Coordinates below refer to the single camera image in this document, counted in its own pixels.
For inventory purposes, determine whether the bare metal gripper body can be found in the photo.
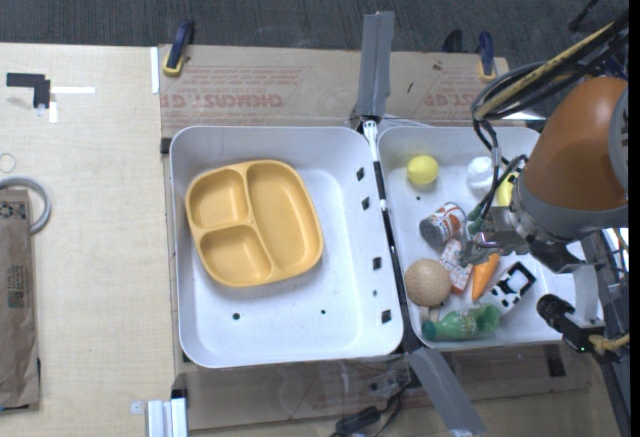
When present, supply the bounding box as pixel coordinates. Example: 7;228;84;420
486;206;532;255

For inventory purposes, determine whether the orange and white carton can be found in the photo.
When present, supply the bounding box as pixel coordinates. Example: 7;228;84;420
438;238;474;296

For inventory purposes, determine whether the orange carrot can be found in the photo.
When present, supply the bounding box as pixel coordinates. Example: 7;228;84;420
471;252;502;303

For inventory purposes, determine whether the yellow banana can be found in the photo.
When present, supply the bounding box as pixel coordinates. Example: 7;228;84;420
496;172;519;208

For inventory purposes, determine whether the orange and white can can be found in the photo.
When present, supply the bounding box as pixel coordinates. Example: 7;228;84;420
418;202;467;247

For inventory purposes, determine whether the black and white cow carton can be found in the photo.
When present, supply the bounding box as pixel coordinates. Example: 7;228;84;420
482;260;538;317

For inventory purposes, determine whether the tan toy mushroom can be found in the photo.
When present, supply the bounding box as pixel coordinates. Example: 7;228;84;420
403;258;453;325

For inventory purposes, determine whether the white round garlic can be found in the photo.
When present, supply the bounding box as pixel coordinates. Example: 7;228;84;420
466;155;496;192

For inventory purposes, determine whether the green plastic bottle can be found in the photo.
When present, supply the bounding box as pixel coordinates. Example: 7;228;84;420
421;304;503;343

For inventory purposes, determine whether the yellow lemon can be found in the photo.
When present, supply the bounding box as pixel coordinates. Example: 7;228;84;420
406;154;440;187

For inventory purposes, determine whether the white plastic tray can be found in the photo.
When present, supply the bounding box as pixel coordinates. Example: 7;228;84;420
375;124;604;353
168;124;405;370

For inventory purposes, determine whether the yellow divided plate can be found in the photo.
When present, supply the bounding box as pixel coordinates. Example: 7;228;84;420
184;158;325;288

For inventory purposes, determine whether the brown cardboard board red print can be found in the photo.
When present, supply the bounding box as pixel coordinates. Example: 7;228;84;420
157;43;604;431

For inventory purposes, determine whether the brown paper bag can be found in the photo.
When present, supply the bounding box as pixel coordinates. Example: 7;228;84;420
0;189;42;411

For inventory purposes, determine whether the black cylinder on white bracket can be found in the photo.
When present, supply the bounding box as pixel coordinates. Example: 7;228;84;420
536;264;607;354

